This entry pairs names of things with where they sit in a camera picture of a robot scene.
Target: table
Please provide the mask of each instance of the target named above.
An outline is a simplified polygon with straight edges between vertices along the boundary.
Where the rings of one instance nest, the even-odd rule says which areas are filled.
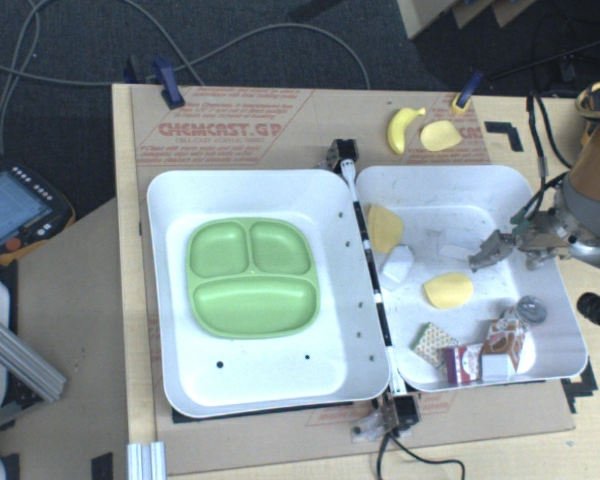
[[[151,376],[149,328],[146,314],[146,292],[142,257],[142,240],[138,233],[140,204],[138,198],[138,171],[136,169],[134,115],[132,88],[115,85],[112,89],[114,109],[114,134],[116,154],[116,180],[118,219],[120,232],[122,306],[124,322],[125,370],[127,381],[128,434],[131,443],[150,443],[156,440],[157,425],[154,412],[154,391]],[[148,97],[155,97],[156,105],[161,104],[155,88]],[[283,167],[295,167],[294,162],[307,162],[316,158],[311,148],[326,147],[333,133],[351,136],[359,135],[361,159],[372,164],[396,164],[400,159],[393,156],[382,140],[378,140],[378,130],[386,126],[384,117],[378,114],[377,122],[369,114],[369,108],[385,108],[387,105],[401,105],[404,102],[422,101],[432,112],[439,111],[440,102],[447,101],[445,95],[434,93],[397,93],[383,91],[309,91],[315,104],[314,112],[319,116],[331,112],[336,119],[328,123],[317,118],[318,137],[294,137],[306,140],[299,143],[298,154],[288,159]],[[330,110],[324,110],[322,104]],[[578,138],[582,122],[576,115],[571,100],[546,102],[554,135],[564,153],[573,157],[578,149]],[[492,163],[509,165],[520,171],[532,187],[537,186],[537,172],[533,143],[526,124],[523,98],[514,97],[474,97],[473,106],[479,116],[479,135]],[[524,152],[514,154],[505,136],[488,134],[485,121],[506,121],[517,128]],[[267,162],[282,161],[274,149],[264,152]],[[557,160],[550,156],[549,169],[552,173],[561,172]],[[560,262],[560,269],[567,291],[574,306],[578,297],[593,291],[600,294],[600,271],[574,260]],[[454,444],[418,449],[427,458],[461,459],[470,478],[494,478],[496,475],[509,478],[591,478],[600,479],[600,328],[581,318],[581,328],[589,349],[591,363],[598,383],[594,396],[579,399],[574,415],[575,429],[568,432],[515,437],[480,443]],[[220,449],[219,453],[230,454],[230,449]],[[215,471],[201,474],[174,476],[181,480],[193,478],[374,478],[375,455],[368,453],[346,457],[293,462],[269,466]],[[401,452],[391,451],[385,458],[384,471],[387,478],[412,476],[415,478],[456,478],[457,466],[445,465],[439,468],[420,463],[412,463]]]

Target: green plate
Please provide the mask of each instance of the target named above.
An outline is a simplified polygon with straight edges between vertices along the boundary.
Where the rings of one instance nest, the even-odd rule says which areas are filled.
[[[217,336],[286,336],[318,314],[309,243],[282,220],[235,218],[200,226],[189,238],[186,274],[193,315]]]

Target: digital multimeter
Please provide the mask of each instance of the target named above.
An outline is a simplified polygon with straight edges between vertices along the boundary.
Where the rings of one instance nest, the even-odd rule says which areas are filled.
[[[0,168],[0,265],[42,245],[75,222],[64,195],[22,164]]]

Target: yellow banana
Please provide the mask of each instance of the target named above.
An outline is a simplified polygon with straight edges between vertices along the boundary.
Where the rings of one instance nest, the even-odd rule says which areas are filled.
[[[389,122],[389,128],[387,129],[387,141],[389,147],[397,153],[402,155],[405,148],[404,132],[407,126],[418,116],[423,116],[427,113],[426,109],[414,110],[412,108],[402,108],[396,112]]]

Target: black floor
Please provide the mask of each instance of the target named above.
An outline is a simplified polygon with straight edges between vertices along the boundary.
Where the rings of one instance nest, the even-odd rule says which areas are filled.
[[[536,91],[568,97],[600,80],[600,45],[578,52],[569,63],[552,61],[492,80],[503,70],[598,41],[600,0],[539,0],[504,28],[489,10],[462,30],[447,14],[413,41],[405,34],[396,0],[131,1],[151,13],[190,59],[259,27],[293,21],[319,27],[349,45],[373,89],[455,91],[480,70],[488,78],[478,94]],[[25,0],[0,0],[0,64],[11,63],[29,11]],[[148,72],[158,55],[178,63],[150,19],[129,2],[51,0],[40,17],[29,73],[112,82],[122,81],[131,55]],[[30,31],[23,55],[31,38]],[[359,66],[341,45],[303,29],[263,32],[195,67],[207,85],[365,88]],[[6,80],[0,72],[0,97]],[[186,71],[179,82],[199,83]],[[52,181],[78,217],[115,195],[109,88],[23,80],[10,100],[3,137],[5,155],[24,160]]]

